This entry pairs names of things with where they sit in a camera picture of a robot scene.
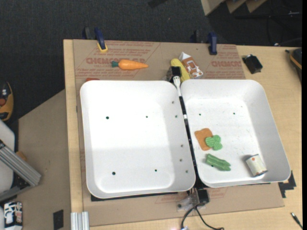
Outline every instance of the black wire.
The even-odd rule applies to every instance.
[[[198,209],[197,209],[198,206],[199,206],[199,205],[196,205],[194,208],[189,209],[189,210],[184,214],[184,216],[183,216],[183,218],[182,218],[182,221],[181,221],[181,225],[180,225],[180,228],[181,228],[181,229],[184,228],[183,224],[184,224],[184,220],[187,218],[187,216],[192,212],[192,210],[196,210],[197,213],[198,213],[198,215],[200,216],[202,222],[203,222],[207,227],[209,227],[209,228],[211,228],[211,229],[213,229],[213,230],[224,230],[224,228],[214,228],[214,227],[211,227],[210,225],[208,225],[208,224],[204,221],[204,219],[202,218],[200,212],[198,211]]]

